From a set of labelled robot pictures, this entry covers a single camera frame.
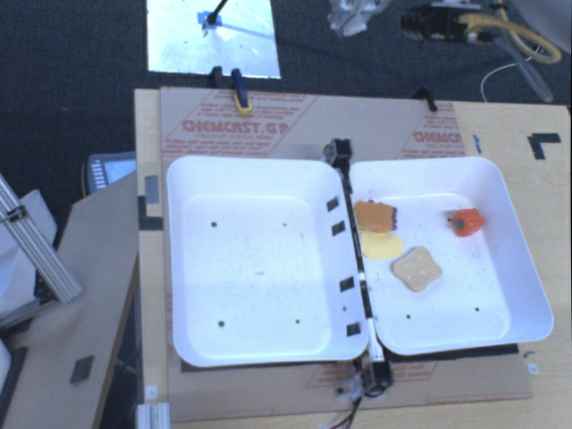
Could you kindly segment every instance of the dark floor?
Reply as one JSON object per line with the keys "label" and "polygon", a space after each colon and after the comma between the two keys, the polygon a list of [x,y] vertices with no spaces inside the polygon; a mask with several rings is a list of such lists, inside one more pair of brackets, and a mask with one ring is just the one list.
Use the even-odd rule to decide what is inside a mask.
{"label": "dark floor", "polygon": [[[248,80],[252,89],[411,97],[423,85],[436,99],[482,101],[484,75],[511,62],[491,46],[420,46],[406,38],[400,16],[437,0],[394,0],[367,32],[344,39],[329,30],[328,0],[271,1],[282,79]],[[88,157],[133,150],[133,90],[206,80],[147,71],[146,0],[0,0],[0,13],[0,173],[18,195],[40,189],[63,224],[81,197]],[[569,105],[570,56],[537,68],[554,103]],[[486,96],[540,103],[515,69],[492,76]],[[116,369],[116,408],[103,427],[131,415],[133,376],[129,366]]]}

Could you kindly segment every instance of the table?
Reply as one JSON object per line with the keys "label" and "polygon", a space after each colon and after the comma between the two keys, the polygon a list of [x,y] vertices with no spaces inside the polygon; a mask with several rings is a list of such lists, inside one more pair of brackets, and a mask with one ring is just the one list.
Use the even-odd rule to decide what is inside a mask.
{"label": "table", "polygon": [[[138,195],[145,198],[146,179],[161,172],[160,94],[157,90],[138,90],[135,97]],[[572,395],[569,112],[565,107],[548,105],[453,105],[466,154],[487,157],[503,172],[551,303],[555,323],[549,338],[520,345],[521,352],[529,353],[527,362],[534,362],[540,371],[530,377],[534,396],[530,400],[364,410],[357,413],[353,427],[532,429],[547,424],[569,427],[572,421],[568,397]],[[531,143],[538,143],[543,138],[541,134],[558,134],[561,142],[541,143],[544,159],[537,159]],[[146,221],[152,222],[163,214],[162,196],[143,207]],[[146,389],[153,386],[146,403],[154,404],[169,400],[163,232],[146,227],[139,240],[143,379]],[[175,423],[172,427],[327,427],[340,418],[341,415],[320,413]]]}

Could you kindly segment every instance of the toy tomato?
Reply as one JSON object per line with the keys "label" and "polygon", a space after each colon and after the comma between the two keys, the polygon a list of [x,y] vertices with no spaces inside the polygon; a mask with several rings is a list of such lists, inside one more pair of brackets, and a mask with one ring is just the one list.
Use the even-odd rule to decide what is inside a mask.
{"label": "toy tomato", "polygon": [[457,213],[450,218],[450,223],[459,237],[468,237],[481,228],[484,224],[484,219],[479,214],[479,210],[469,208],[467,210],[458,210]]}

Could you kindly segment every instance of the white tray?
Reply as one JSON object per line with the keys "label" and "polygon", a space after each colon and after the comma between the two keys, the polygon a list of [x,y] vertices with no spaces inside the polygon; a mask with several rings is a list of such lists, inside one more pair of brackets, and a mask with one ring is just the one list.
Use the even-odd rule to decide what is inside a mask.
{"label": "white tray", "polygon": [[[393,260],[364,258],[375,329],[402,355],[538,341],[552,313],[501,172],[482,157],[365,162],[350,171],[352,201],[395,206],[404,253],[426,247],[442,276],[413,292]],[[484,226],[458,237],[448,218],[478,208]]]}
{"label": "white tray", "polygon": [[[358,163],[350,178],[352,201],[396,206],[404,251],[423,245],[443,269],[414,293],[391,274],[392,260],[365,259],[375,329],[387,348],[414,355],[548,335],[551,310],[493,164]],[[172,163],[166,188],[182,359],[227,366],[347,360],[364,351],[348,210],[332,167],[187,156]],[[473,206],[485,225],[459,238],[447,217]]]}

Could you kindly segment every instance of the tan bread slice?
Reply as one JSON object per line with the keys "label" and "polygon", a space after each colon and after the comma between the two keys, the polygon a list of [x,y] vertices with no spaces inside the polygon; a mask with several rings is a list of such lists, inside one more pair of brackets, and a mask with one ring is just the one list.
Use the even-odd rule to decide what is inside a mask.
{"label": "tan bread slice", "polygon": [[403,252],[401,237],[388,232],[361,232],[361,245],[368,259],[393,259]]}
{"label": "tan bread slice", "polygon": [[442,269],[424,247],[415,247],[396,260],[391,269],[414,292],[424,290],[430,282],[441,276]]}
{"label": "tan bread slice", "polygon": [[395,208],[373,202],[356,202],[354,205],[357,228],[361,231],[389,232],[395,229]]}

